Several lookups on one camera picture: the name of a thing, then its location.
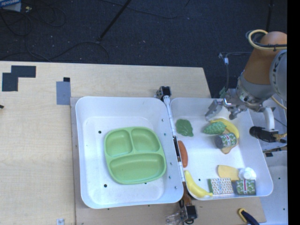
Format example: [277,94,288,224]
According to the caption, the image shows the yellow and white carton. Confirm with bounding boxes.
[207,177,235,195]

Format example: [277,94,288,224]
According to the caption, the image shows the green grapes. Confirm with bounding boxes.
[202,121,227,135]

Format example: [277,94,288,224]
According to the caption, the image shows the thin black and white rod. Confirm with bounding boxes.
[163,96,188,197]

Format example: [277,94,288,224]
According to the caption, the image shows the green divided plate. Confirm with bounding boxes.
[103,126,167,185]

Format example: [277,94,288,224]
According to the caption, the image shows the white plastic tray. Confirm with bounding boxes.
[169,97,274,201]
[75,96,184,210]

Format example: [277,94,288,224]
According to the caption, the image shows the black cylinder on white bracket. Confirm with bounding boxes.
[249,106,285,143]

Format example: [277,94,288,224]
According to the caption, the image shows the yellow banana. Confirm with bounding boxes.
[183,170,214,199]
[209,118,240,139]

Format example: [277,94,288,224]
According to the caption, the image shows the yellow mango slice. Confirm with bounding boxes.
[217,164,241,182]

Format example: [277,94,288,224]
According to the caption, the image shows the green and white can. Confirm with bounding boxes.
[214,132,238,150]

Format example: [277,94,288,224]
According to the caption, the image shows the white round lump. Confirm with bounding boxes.
[238,166,257,181]

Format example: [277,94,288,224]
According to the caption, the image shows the blue and white cardboard box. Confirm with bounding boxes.
[0,0,22,12]

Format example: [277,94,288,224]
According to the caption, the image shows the orange carrot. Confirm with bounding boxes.
[177,140,189,168]

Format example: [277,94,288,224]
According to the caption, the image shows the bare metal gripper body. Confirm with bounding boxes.
[222,88,263,113]

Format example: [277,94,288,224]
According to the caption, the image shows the black block with thin wires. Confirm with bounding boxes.
[179,203,199,223]
[154,86,172,101]

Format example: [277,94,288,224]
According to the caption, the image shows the green lettuce leaf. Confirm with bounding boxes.
[175,118,195,138]

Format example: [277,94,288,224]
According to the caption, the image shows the green and white carton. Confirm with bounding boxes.
[235,179,257,196]

